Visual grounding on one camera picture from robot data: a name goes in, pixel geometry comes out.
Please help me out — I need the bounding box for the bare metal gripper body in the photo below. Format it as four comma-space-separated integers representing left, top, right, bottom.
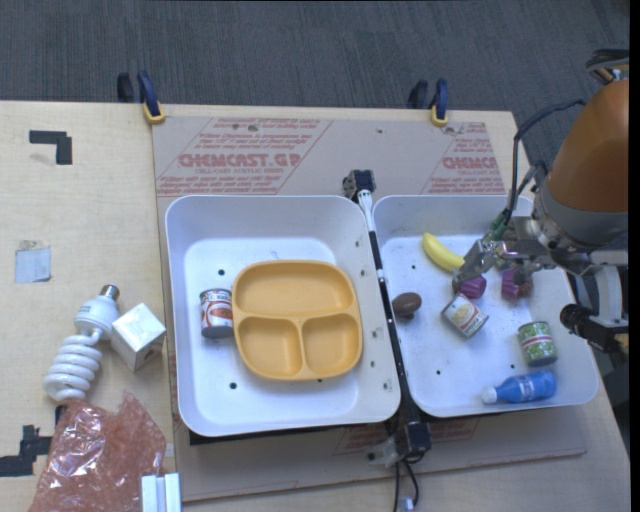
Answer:
492, 216, 594, 275

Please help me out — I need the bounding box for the purple toy cupcake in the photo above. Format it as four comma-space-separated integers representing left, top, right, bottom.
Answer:
500, 267, 535, 302
451, 273, 488, 301

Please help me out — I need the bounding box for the yellow banana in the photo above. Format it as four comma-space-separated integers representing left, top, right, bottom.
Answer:
421, 231, 467, 274

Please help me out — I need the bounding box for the yellow and white can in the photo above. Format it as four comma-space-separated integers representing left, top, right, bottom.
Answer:
440, 292, 490, 339

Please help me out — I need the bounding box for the green and white can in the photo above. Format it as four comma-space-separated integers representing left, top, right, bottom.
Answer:
517, 320, 559, 368

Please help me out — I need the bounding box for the brown toy mushroom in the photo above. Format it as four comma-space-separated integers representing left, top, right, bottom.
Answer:
390, 291, 423, 320

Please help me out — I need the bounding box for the thin black and white rod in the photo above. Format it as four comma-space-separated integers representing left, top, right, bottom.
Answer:
356, 188, 422, 427

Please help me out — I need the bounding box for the blue bottle white cap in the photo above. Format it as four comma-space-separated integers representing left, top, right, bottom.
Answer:
480, 369, 558, 406

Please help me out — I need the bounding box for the white plastic tray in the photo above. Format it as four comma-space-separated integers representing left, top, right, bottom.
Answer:
372, 194, 600, 419
164, 194, 402, 438

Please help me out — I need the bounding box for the yellow divided plate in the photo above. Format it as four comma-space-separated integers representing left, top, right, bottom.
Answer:
230, 259, 365, 382

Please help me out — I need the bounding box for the brown cardboard board red print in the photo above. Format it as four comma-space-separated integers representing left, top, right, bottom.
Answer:
151, 115, 587, 503

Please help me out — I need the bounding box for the red and white can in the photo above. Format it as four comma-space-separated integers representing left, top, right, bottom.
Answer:
198, 287, 235, 340

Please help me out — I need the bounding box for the white cube box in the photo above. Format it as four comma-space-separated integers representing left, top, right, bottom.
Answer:
110, 302, 168, 373

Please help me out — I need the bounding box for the white spiral light bulb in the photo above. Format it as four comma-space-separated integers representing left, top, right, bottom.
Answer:
41, 283, 123, 404

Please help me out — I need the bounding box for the pink bubble wrap sheet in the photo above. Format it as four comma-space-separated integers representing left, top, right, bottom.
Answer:
28, 391, 169, 512

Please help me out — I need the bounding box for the black cylinder on white bracket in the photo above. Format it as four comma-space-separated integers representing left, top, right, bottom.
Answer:
559, 249, 630, 354

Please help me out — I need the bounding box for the black block with thin wires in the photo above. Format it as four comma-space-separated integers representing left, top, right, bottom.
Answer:
342, 169, 377, 202
393, 421, 433, 464

